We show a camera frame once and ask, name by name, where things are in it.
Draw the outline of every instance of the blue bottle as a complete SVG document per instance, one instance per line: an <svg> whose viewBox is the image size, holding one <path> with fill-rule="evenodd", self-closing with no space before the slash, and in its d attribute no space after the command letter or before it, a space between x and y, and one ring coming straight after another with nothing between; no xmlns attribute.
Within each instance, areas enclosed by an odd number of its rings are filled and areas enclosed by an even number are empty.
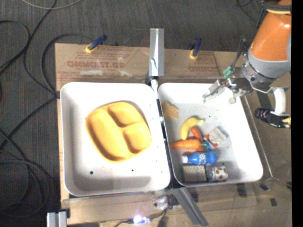
<svg viewBox="0 0 303 227"><path fill-rule="evenodd" d="M182 156L181 161L183 164L209 165L217 162L217 155L213 152L196 152L190 156Z"/></svg>

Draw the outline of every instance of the dark floor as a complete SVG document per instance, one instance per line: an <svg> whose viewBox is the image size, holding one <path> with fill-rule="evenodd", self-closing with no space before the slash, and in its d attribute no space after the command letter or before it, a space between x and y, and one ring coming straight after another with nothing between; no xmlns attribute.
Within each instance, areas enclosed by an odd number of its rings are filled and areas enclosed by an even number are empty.
<svg viewBox="0 0 303 227"><path fill-rule="evenodd" d="M106 34L105 45L149 47L150 28L164 28L165 48L186 49L200 37L202 50L235 52L241 35L251 43L258 30L260 1L82 0L49 10L0 0L0 226L46 226L46 213L60 209L53 39L89 44L83 36Z"/></svg>

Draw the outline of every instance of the banana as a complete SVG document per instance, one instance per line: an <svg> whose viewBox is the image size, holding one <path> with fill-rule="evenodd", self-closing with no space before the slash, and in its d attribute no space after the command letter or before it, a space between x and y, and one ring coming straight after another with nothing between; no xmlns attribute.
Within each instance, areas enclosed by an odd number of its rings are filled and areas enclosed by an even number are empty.
<svg viewBox="0 0 303 227"><path fill-rule="evenodd" d="M180 137L182 140L186 140L188 133L192 127L194 127L197 124L204 123L203 119L197 119L195 117L191 117L182 124L180 128Z"/></svg>

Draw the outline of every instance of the can with red dots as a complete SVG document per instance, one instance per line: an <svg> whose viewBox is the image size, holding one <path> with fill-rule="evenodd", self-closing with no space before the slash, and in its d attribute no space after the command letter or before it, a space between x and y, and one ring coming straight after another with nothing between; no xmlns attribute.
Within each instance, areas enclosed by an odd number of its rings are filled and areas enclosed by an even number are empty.
<svg viewBox="0 0 303 227"><path fill-rule="evenodd" d="M224 166L206 166L205 171L209 182L222 182L228 178L228 172Z"/></svg>

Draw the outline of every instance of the orange carrot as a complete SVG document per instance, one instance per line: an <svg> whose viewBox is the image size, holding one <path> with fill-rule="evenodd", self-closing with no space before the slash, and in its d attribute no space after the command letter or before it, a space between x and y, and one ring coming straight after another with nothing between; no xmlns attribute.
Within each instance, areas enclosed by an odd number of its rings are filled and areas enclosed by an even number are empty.
<svg viewBox="0 0 303 227"><path fill-rule="evenodd" d="M169 144L169 146L178 149L195 149L197 151L204 151L204 148L201 146L201 142L197 139L180 140Z"/></svg>
<svg viewBox="0 0 303 227"><path fill-rule="evenodd" d="M190 129L190 131L197 140L199 140L200 142L203 142L203 137L200 133L200 130L196 126L192 127Z"/></svg>

